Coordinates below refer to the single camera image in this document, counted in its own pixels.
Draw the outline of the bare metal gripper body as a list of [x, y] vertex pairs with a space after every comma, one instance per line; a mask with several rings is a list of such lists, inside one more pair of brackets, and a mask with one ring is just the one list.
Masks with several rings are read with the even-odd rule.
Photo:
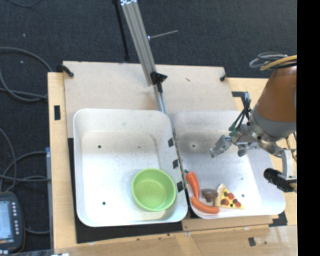
[[277, 145], [279, 138], [267, 134], [257, 124], [242, 124], [230, 132], [232, 144], [238, 147], [240, 144], [251, 144], [251, 149], [262, 149], [272, 156], [281, 156], [283, 148]]

